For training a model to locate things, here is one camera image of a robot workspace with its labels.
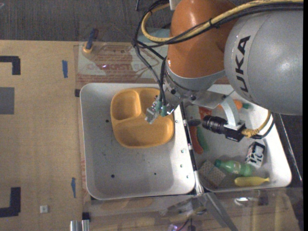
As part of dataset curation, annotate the yellow divided plate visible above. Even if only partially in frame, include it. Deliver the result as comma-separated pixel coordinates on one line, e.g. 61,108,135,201
110,87,175,149

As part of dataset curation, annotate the green toy vegetable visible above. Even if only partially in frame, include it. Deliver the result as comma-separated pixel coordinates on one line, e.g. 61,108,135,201
196,126,209,152

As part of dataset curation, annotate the black cylinder on white bracket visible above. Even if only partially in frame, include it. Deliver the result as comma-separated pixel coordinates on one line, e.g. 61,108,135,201
192,90,246,143

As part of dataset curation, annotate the orange carrot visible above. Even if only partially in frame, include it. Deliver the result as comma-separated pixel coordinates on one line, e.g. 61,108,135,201
218,99,252,111

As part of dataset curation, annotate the red toy food piece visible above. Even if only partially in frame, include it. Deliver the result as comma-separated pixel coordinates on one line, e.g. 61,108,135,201
198,106,213,121

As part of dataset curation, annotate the red sausage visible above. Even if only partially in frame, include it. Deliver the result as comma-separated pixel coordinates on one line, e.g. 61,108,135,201
189,125,204,155

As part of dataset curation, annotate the black and white carton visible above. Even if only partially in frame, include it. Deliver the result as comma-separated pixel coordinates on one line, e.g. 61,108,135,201
244,141,266,169

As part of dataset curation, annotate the yellow banana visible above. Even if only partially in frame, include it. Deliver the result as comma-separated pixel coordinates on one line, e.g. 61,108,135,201
234,176,270,187

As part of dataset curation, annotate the small grey can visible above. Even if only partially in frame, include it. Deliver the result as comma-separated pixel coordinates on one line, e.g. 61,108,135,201
186,104,202,127

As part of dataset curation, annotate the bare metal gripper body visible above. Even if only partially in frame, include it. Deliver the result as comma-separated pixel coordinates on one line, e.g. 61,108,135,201
154,78,198,116

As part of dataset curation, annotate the thin black and white rod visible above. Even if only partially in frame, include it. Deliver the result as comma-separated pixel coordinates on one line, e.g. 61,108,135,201
180,102,205,196

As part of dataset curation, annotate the green plastic bottle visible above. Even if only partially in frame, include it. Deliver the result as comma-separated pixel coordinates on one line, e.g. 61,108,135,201
214,159,254,178

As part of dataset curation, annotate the white plastic tray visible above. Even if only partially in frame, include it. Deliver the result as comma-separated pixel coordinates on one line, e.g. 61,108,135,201
180,84,293,193
79,82,196,201

